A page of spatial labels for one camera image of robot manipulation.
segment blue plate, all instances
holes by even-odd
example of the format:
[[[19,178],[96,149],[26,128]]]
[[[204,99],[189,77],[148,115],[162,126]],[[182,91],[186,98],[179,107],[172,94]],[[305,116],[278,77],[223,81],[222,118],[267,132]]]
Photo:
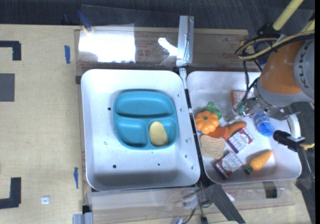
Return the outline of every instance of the blue plate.
[[[163,149],[178,137],[178,118],[170,97],[157,91],[126,91],[113,104],[113,124],[119,142],[130,149]],[[158,121],[163,124],[169,144],[154,146],[149,128]]]

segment gray square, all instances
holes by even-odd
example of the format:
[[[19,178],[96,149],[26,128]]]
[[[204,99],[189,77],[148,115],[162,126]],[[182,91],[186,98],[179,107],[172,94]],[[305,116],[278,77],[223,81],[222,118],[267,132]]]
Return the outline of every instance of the gray square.
[[[15,74],[0,74],[0,101],[15,101]]]

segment toy pumpkin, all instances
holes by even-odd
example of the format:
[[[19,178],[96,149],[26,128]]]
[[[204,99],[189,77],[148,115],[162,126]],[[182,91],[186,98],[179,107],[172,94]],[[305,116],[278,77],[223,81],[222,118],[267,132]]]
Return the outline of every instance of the toy pumpkin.
[[[209,134],[219,126],[218,116],[206,110],[195,116],[196,129],[202,134]]]

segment green toy vegetable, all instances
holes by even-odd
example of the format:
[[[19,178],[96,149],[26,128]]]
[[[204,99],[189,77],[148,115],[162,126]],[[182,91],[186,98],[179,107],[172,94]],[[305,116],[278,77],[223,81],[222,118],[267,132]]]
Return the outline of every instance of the green toy vegetable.
[[[207,106],[203,107],[203,110],[204,110],[204,111],[209,111],[210,113],[216,114],[217,117],[218,117],[218,120],[220,120],[221,117],[222,117],[221,112],[219,111],[219,109],[217,109],[217,107],[215,107],[215,105],[214,105],[213,102],[209,102],[209,103],[207,104]]]

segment table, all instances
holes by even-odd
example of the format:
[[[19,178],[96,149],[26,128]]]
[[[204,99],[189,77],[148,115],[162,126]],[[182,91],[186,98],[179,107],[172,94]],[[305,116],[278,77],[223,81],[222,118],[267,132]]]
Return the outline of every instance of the table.
[[[0,48],[0,73],[14,74],[15,80],[14,102],[0,102],[0,198],[9,198],[12,177],[21,177],[22,183],[19,207],[0,209],[0,222],[72,223],[72,215],[82,211],[83,167],[74,35],[78,29],[78,26],[0,25],[0,40],[19,41],[22,57],[21,61],[13,61],[12,48]],[[65,46],[70,47],[69,64]],[[73,175],[75,168],[79,174],[78,188]],[[295,186],[292,195],[295,201],[292,205],[240,210],[240,214],[248,223],[310,223],[302,194]],[[42,196],[49,196],[50,203],[42,204]],[[209,223],[226,221],[219,212],[206,216]],[[199,222],[197,216],[189,223]]]

